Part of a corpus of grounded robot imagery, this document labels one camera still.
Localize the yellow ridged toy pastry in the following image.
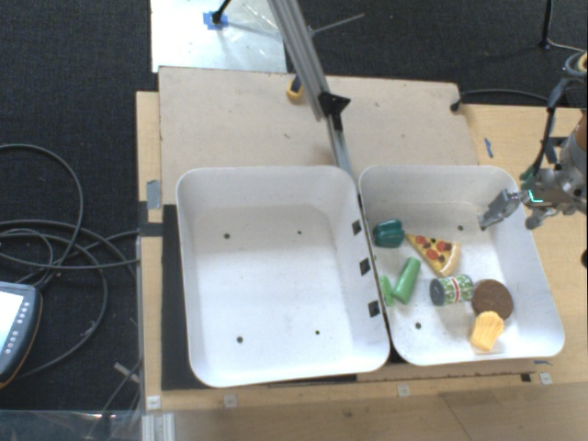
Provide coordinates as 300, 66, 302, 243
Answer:
469, 310, 506, 354

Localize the small light green toy piece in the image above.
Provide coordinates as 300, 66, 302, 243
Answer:
379, 275, 397, 308

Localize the dark green toy pepper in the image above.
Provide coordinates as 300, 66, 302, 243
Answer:
371, 219, 406, 249

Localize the brown round biscuit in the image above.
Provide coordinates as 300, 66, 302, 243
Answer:
470, 278, 515, 322

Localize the pale flat board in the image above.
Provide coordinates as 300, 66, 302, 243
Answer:
158, 65, 537, 383

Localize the thin black rod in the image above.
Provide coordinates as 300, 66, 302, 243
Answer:
356, 191, 392, 339

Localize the toy pizza slice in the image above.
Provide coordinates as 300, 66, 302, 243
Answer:
404, 232, 462, 278

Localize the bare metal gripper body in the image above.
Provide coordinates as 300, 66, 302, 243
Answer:
520, 167, 588, 218

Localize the small green can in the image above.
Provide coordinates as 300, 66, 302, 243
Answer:
429, 274, 475, 307

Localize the light green toy bottle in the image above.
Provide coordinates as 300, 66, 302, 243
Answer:
392, 256, 423, 305

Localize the white plastic tray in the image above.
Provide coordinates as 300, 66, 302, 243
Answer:
175, 165, 392, 389
357, 164, 566, 368

